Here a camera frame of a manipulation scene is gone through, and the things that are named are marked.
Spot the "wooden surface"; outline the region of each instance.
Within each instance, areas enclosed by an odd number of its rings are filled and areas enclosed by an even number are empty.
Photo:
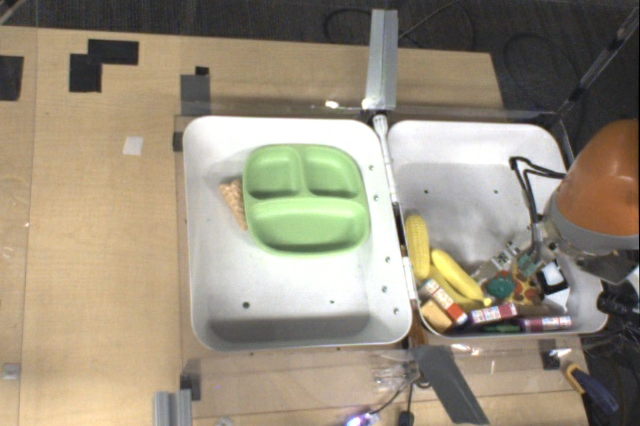
[[[0,54],[9,50],[10,39],[34,40],[31,29],[7,30],[0,29]],[[175,391],[181,370],[171,146],[180,73],[192,74],[196,65],[210,67],[215,99],[293,97],[357,104],[364,93],[366,50],[59,30],[39,30],[37,35],[37,50],[33,43],[18,48],[27,67],[37,60],[37,95],[0,104],[0,127],[15,130],[22,122],[19,109],[34,107],[35,100],[19,424],[150,425],[154,392]],[[101,94],[71,94],[69,54],[86,53],[91,37],[139,41],[139,65],[104,66]],[[403,50],[399,64],[401,102],[501,104],[488,55]],[[123,155],[128,136],[144,138],[141,156]],[[2,143],[18,154],[24,140]],[[28,162],[29,156],[21,158]],[[8,163],[3,160],[0,165],[0,175],[5,175]],[[20,281],[2,280],[2,285],[0,317],[5,321],[5,314],[14,308],[5,307],[4,297],[12,285],[20,293]],[[19,340],[9,344],[0,344],[2,362],[20,358]],[[237,359],[229,363],[232,369],[239,367]],[[483,385],[483,374],[484,369],[474,373],[472,386]],[[256,387],[263,399],[272,404],[295,402],[299,392],[295,386],[287,387],[284,380],[280,386],[270,386],[266,376],[267,383]],[[7,383],[0,387],[0,421],[12,426],[17,419],[18,382],[13,387]],[[326,389],[328,383],[316,380],[314,388],[302,392]],[[242,381],[237,385],[238,402],[255,397],[245,394]],[[358,385],[361,382],[354,378],[342,383]],[[515,374],[509,385],[523,392],[541,390],[527,389]],[[562,391],[563,385],[557,383],[556,392],[537,397],[487,396],[481,401],[496,424],[584,424],[579,397]],[[362,399],[370,395],[365,393]],[[433,395],[416,396],[416,402],[416,412],[428,416],[429,424],[448,424]],[[525,402],[540,409],[538,422],[523,415]],[[560,406],[563,419],[558,421]],[[5,410],[14,410],[14,415],[1,415]],[[266,416],[238,413],[234,424],[330,425],[351,411],[327,405]],[[390,420],[384,424],[393,424]],[[215,420],[196,424],[211,426]]]

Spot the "green divided plate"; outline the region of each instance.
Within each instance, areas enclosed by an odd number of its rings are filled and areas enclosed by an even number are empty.
[[[326,255],[369,237],[369,208],[358,166],[325,145],[254,150],[242,176],[249,232],[274,254]]]

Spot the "banana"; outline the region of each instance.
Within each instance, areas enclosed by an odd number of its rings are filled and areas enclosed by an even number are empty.
[[[491,305],[491,298],[484,296],[482,288],[477,282],[447,252],[434,248],[431,251],[431,262],[459,294],[471,300],[482,302],[487,307]]]
[[[431,267],[431,256],[429,247],[429,233],[424,220],[413,214],[407,217],[404,222],[407,235],[407,249],[409,259],[413,266],[413,274],[418,282],[422,282],[429,277]]]
[[[462,296],[458,291],[456,291],[434,265],[431,265],[429,276],[434,279],[449,296],[451,296],[451,299],[456,302],[463,311],[470,312],[483,307],[482,302]]]

